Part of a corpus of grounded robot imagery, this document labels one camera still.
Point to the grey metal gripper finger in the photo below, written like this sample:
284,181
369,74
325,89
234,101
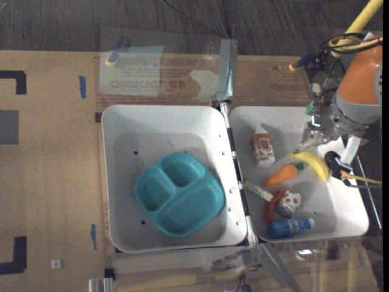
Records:
324,138
308,138

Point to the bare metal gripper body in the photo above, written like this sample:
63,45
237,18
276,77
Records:
340,126

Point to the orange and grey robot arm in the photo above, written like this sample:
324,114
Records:
361,81

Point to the yellow banana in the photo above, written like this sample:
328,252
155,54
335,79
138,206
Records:
316,162

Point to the orange carrot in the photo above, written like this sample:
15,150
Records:
282,174

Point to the orange and white carton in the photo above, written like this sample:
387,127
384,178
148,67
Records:
263,149

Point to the white can with red print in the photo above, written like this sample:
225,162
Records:
289,203

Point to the white patterned stick packet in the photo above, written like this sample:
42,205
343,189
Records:
258,190

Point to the white plastic tray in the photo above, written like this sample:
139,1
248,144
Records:
334,211
127,193

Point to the red sausage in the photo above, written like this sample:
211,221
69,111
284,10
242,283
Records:
270,208

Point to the blue plastic bottle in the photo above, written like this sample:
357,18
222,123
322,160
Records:
285,228

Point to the brown cardboard board, red print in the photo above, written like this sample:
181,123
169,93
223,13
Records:
182,84

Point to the blue divided plate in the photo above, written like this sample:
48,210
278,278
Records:
179,193

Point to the black cylinder on white bracket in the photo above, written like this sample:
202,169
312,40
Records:
334,163

